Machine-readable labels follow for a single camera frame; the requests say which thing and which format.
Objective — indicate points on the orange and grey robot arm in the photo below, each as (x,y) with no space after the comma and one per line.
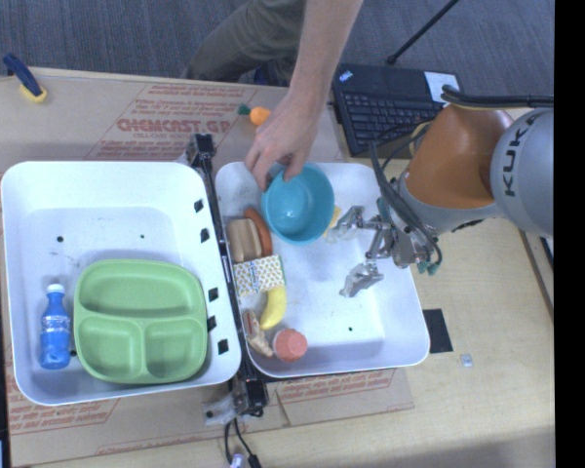
(458,164)

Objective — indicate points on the brown cardboard board red print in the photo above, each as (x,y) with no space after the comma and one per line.
(92,115)

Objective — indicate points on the yellow banana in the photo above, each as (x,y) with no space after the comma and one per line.
(274,307)

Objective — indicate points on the green divided plate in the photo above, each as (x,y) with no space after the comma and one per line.
(141,320)

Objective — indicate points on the black laptop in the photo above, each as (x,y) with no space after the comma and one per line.
(385,105)

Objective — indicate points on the pale yellow toy piece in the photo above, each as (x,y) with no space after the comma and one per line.
(335,217)

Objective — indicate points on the white plastic tray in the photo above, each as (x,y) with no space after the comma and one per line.
(331,305)
(112,222)

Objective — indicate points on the yellow and white patterned packet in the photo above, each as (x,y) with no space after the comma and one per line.
(258,275)

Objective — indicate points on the orange carrot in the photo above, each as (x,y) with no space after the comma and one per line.
(259,115)

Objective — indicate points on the tan toy hot dog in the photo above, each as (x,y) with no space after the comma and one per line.
(256,334)

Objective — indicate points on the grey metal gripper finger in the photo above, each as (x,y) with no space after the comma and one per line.
(348,222)
(361,281)

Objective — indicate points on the tan bread bun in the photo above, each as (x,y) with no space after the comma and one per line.
(244,241)

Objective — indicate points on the blue plastic bottle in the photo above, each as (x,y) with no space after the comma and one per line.
(54,332)

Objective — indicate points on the red-brown sausage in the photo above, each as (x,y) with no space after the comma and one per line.
(262,229)

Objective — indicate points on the person's hand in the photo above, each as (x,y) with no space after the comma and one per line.
(285,134)

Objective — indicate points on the blue bowl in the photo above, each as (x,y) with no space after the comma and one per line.
(297,207)

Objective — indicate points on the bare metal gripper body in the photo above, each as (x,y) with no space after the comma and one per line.
(403,244)

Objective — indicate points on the black tripod leg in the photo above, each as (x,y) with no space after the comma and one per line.
(434,17)

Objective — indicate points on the person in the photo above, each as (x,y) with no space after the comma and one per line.
(253,27)

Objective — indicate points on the person's forearm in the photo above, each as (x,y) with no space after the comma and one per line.
(329,32)

